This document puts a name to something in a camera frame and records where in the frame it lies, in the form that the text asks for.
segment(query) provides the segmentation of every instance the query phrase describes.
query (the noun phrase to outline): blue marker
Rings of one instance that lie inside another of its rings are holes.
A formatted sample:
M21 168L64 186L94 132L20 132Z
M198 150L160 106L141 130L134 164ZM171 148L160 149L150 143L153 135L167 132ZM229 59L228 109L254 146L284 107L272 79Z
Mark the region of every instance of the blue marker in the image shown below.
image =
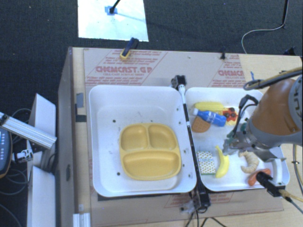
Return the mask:
M193 115L197 115L204 121L223 127L226 123L226 117L219 115L211 111L200 111L197 108L194 109Z

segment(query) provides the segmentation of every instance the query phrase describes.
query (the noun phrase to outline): black carpet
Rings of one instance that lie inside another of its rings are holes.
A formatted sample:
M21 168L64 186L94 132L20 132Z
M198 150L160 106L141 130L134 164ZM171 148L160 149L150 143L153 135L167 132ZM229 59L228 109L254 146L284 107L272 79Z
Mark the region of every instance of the black carpet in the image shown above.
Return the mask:
M285 0L143 0L149 42L138 49L244 53L242 36L279 27ZM78 38L77 0L0 0L0 112L31 108L35 93L57 103L68 46L123 48L124 41ZM302 55L303 0L289 0L286 26L244 39L251 54L277 54L295 47ZM0 181L0 189L7 182ZM26 226L26 191L0 194ZM15 226L0 209L0 227Z

